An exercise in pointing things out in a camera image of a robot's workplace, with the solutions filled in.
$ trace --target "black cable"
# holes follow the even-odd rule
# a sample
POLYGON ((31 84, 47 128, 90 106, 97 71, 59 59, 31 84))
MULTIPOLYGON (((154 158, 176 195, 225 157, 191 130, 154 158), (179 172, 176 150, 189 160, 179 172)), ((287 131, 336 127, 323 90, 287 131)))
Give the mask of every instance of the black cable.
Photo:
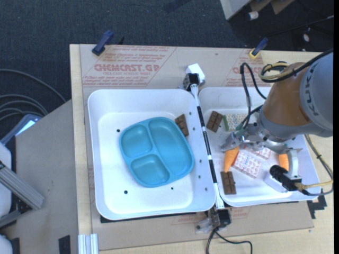
MULTIPOLYGON (((245 94, 246 94, 246 100, 247 100, 247 107, 248 107, 248 115, 247 115, 247 117, 249 117, 249 115, 251 113, 251 98, 249 96, 249 92, 248 92, 248 88, 247 88, 246 80, 245 80, 245 71, 244 71, 244 66, 245 65, 247 65, 247 67, 248 67, 247 63, 242 63, 241 64, 241 66, 240 66, 240 74, 242 76, 242 83, 243 83, 243 87, 244 87, 245 94)), ((247 127, 248 122, 249 122, 249 120, 245 121, 245 124, 244 124, 243 128, 247 127)))
POLYGON ((229 241, 226 238, 222 237, 217 231, 216 231, 216 235, 219 236, 220 238, 222 238, 224 241, 226 241, 228 243, 233 243, 233 244, 249 243, 249 245, 251 247, 251 254, 253 253, 253 246, 252 246, 252 243, 250 241, 241 241, 241 242, 229 241))
POLYGON ((214 236, 214 234, 217 232, 217 228, 214 228, 212 231, 211 231, 211 233, 210 233, 210 235, 209 235, 209 237, 208 237, 208 240, 207 240, 207 244, 206 244, 206 254, 209 254, 210 252, 209 252, 209 248, 210 248, 210 244, 211 244, 211 240, 213 239, 213 236, 214 236))
POLYGON ((255 80, 255 77, 254 77, 254 74, 253 74, 253 71, 252 69, 250 68, 250 66, 245 63, 245 66, 248 68, 249 70, 249 73, 251 74, 251 77, 252 77, 252 81, 253 81, 253 84, 254 84, 254 87, 256 89, 256 91, 258 92, 258 94, 263 98, 263 99, 266 99, 266 97, 261 93, 261 91, 259 90, 257 84, 256 84, 256 80, 255 80))
POLYGON ((312 24, 317 24, 317 23, 324 22, 324 21, 327 21, 327 20, 330 20, 330 19, 334 19, 334 15, 328 16, 327 18, 317 20, 317 21, 314 21, 314 22, 311 22, 311 23, 299 25, 299 26, 296 26, 294 28, 288 28, 288 29, 285 29, 285 30, 282 30, 282 31, 274 32, 274 33, 266 35, 266 37, 271 37, 271 36, 278 35, 278 34, 285 33, 285 32, 289 32, 289 31, 292 31, 292 30, 295 30, 295 29, 298 29, 298 28, 307 27, 307 26, 310 26, 312 24))
MULTIPOLYGON (((307 23, 309 22, 309 14, 308 14, 308 10, 306 8, 302 9, 301 11, 299 11, 296 15, 295 18, 293 19, 293 26, 295 25, 295 23, 297 22, 298 18, 299 18, 299 14, 302 13, 303 11, 306 11, 306 15, 307 15, 307 23)), ((291 38, 292 38, 292 43, 293 43, 293 47, 295 50, 299 50, 298 48, 298 42, 296 41, 296 34, 295 34, 295 29, 291 30, 291 38)))
POLYGON ((251 113, 250 113, 249 115, 247 115, 247 116, 243 119, 242 124, 244 124, 246 120, 249 120, 249 118, 250 118, 251 115, 253 115, 255 112, 258 112, 258 111, 261 109, 262 106, 263 106, 263 105, 260 105, 260 106, 258 106, 257 108, 253 109, 253 110, 251 111, 251 113))
POLYGON ((219 236, 221 239, 223 239, 224 241, 228 242, 228 243, 232 243, 232 244, 241 244, 241 243, 249 243, 250 245, 250 248, 251 248, 251 254, 253 253, 253 246, 252 246, 252 243, 250 241, 241 241, 241 242, 233 242, 233 241, 229 241, 227 240, 226 238, 224 238, 223 236, 221 236, 219 233, 218 233, 218 230, 219 230, 219 227, 216 227, 214 228, 209 237, 208 237, 208 240, 207 240, 207 244, 206 244, 206 254, 209 254, 209 247, 211 245, 211 240, 213 239, 213 236, 214 234, 216 234, 217 236, 219 236))
POLYGON ((46 84, 45 82, 41 81, 40 79, 32 76, 32 75, 29 75, 25 72, 22 72, 22 71, 19 71, 19 70, 11 70, 11 69, 0 69, 0 72, 7 72, 7 73, 14 73, 14 74, 19 74, 19 75, 22 75, 22 76, 25 76, 25 77, 28 77, 28 78, 31 78, 33 79, 34 81, 46 86, 48 89, 50 89, 51 91, 53 91, 56 95, 58 95, 58 97, 65 103, 66 100, 65 98, 59 93, 57 92, 54 88, 52 88, 50 85, 46 84))
POLYGON ((304 195, 307 195, 307 196, 313 196, 313 197, 317 197, 317 196, 325 196, 325 195, 327 195, 327 194, 330 194, 330 193, 332 193, 333 192, 333 184, 332 184, 332 188, 331 188, 331 190, 329 190, 329 191, 327 191, 327 192, 324 192, 324 193, 319 193, 319 194, 313 194, 313 193, 310 193, 309 191, 307 191, 307 190, 302 190, 301 192, 304 194, 304 195))
POLYGON ((6 119, 8 117, 15 116, 15 115, 22 115, 22 113, 21 112, 14 112, 14 113, 11 113, 11 114, 4 115, 4 116, 0 117, 0 121, 6 119))

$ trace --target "gray carpet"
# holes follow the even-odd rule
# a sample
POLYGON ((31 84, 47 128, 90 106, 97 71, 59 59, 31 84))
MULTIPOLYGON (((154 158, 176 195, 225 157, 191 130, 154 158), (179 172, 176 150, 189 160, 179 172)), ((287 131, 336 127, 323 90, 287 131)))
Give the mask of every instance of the gray carpet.
MULTIPOLYGON (((0 8, 0 68, 27 72, 70 99, 71 43, 97 43, 112 30, 113 44, 253 48, 271 33, 333 15, 334 0, 296 0, 278 15, 269 5, 253 21, 245 19, 249 6, 226 21, 220 0, 0 0, 0 8)), ((278 33, 266 49, 325 51, 333 47, 333 23, 314 25, 310 43, 296 40, 305 27, 278 33)), ((21 75, 0 72, 0 84, 0 95, 30 96, 48 112, 62 104, 21 75)), ((0 121, 0 138, 19 119, 0 121)))

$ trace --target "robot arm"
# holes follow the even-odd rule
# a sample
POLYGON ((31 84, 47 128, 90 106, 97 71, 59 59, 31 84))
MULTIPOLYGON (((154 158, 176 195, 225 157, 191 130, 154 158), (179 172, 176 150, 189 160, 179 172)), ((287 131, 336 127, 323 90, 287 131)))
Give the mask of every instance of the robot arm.
POLYGON ((256 121, 231 133, 221 146, 225 152, 246 143, 257 151, 267 147, 278 154, 286 153, 289 171, 273 166, 270 173, 289 191, 297 190, 295 183, 301 178, 296 152, 284 143, 299 134, 333 136, 333 51, 309 64, 289 65, 280 74, 283 77, 269 82, 274 84, 256 121))

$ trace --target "wire bundle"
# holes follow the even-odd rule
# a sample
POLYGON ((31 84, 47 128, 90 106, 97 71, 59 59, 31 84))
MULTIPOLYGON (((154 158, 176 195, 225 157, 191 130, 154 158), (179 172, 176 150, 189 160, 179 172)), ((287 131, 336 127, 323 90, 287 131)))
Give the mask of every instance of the wire bundle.
MULTIPOLYGON (((17 74, 33 79, 34 81, 53 91, 63 102, 66 102, 65 98, 54 88, 25 72, 11 69, 0 69, 0 73, 17 74)), ((13 119, 13 117, 16 116, 23 117, 27 114, 44 117, 48 114, 48 111, 41 103, 31 97, 21 94, 0 95, 0 122, 5 119, 13 119)))

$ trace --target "blue plate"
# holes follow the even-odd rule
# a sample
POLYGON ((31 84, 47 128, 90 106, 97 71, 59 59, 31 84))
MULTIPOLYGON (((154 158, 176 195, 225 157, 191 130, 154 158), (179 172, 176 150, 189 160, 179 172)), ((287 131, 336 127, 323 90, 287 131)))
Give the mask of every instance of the blue plate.
POLYGON ((122 156, 138 183, 157 187, 192 171, 192 150, 174 121, 155 117, 126 128, 120 135, 122 156))

